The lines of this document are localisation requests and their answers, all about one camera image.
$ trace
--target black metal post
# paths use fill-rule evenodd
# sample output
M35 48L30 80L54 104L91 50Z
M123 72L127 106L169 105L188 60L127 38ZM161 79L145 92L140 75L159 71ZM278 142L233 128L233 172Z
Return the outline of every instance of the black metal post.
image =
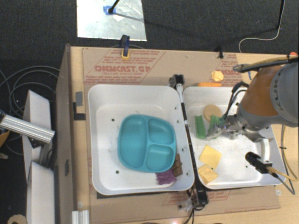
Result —
M278 19L278 25L277 25L277 28L280 27L281 16L282 16L282 12L283 12L283 9L284 9L284 4L285 4L285 0L281 0L281 3L280 3L280 12L279 12L279 19Z
M117 5L117 3L118 3L119 1L120 1L120 0L116 0L115 3L113 4L113 6L110 7L110 8L108 9L108 13L109 13L109 14L112 14L112 13L113 13L113 9L115 8L115 6Z

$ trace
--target tan circular object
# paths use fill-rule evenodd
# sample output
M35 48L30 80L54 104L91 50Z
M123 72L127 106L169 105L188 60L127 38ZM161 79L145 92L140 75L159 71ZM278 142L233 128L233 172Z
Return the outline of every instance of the tan circular object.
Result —
M28 224L27 219L23 215L14 215L7 222L7 224L15 224L15 223Z
M222 112L218 106L215 105L207 105L204 109L204 117L208 122L211 122L211 116L221 117Z

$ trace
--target white cable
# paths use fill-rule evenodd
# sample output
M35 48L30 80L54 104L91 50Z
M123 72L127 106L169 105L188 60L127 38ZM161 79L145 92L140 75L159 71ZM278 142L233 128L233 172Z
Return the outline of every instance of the white cable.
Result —
M284 10L285 10L285 0L284 0L284 5L282 7L282 12L281 12L281 17L280 17L280 21L282 19L282 15L284 13ZM278 38L278 35L279 35L279 31L280 31L280 27L281 27L281 22L279 24L279 27L278 27L278 31L277 31L277 34L274 38L269 38L269 39L263 39L263 38L256 38L256 37L248 37L248 38L244 38L242 39L240 42L239 42L239 52L241 52L241 43L245 40L259 40L259 41L272 41L272 40L275 40L276 38Z

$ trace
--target blue clamp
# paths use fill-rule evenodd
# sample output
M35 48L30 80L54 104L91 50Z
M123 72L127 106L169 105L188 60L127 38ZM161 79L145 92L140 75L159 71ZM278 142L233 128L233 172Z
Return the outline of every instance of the blue clamp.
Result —
M130 37L127 36L127 35L122 35L119 47L123 48L123 50L121 52L121 57L123 59L128 59L129 58L129 54L130 54L129 43L130 43Z
M111 7L112 7L112 6L104 6L104 7L103 7L103 9L104 9L104 13L105 13L106 15L113 15L114 13L116 13L116 8L113 9L113 13L110 14L110 13L108 12L109 8L111 8Z

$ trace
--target cardboard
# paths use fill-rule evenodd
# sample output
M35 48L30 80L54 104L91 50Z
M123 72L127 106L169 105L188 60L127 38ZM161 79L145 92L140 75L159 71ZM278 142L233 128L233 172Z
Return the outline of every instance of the cardboard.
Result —
M71 116L71 119L64 121L60 118L60 122L64 125L60 124L59 132L65 132L66 129L67 133L60 134L61 138L58 136L58 145L68 146L65 150L61 147L60 149L64 151L58 153L61 224L70 223L67 219L71 217L72 205L73 210L90 210L92 224L144 223L148 220L169 218L183 222L189 216L188 211L179 208L179 205L185 203L189 197L186 191L127 196L101 196L96 193L91 181L88 106L86 99L83 99L83 103L78 106L73 104L76 102L76 93L82 92L86 98L88 89L94 84L167 85L173 74L183 74L187 87L199 82L213 81L211 76L213 70L220 70L224 74L221 81L223 86L232 86L243 77L239 73L232 72L231 67L238 63L238 57L244 57L243 61L251 58L250 55L233 53L226 53L224 59L220 59L216 52L135 49L132 49L130 54L131 60L122 60L121 49L83 47L66 49L62 64L63 75L60 76L58 89L64 91L59 95L69 96L69 99L60 97L58 105L63 105L64 108L61 107L57 111L57 117L63 114L64 118L68 119L68 114ZM69 66L65 61L66 56L69 57ZM275 56L256 55L253 56L253 60L264 60L269 57ZM74 111L85 115L87 119L74 119ZM61 173L65 159L69 159L72 164L70 165L72 178L67 176L67 181L64 173ZM209 192L208 196L209 204L196 215L279 208L278 197L272 186L218 190Z

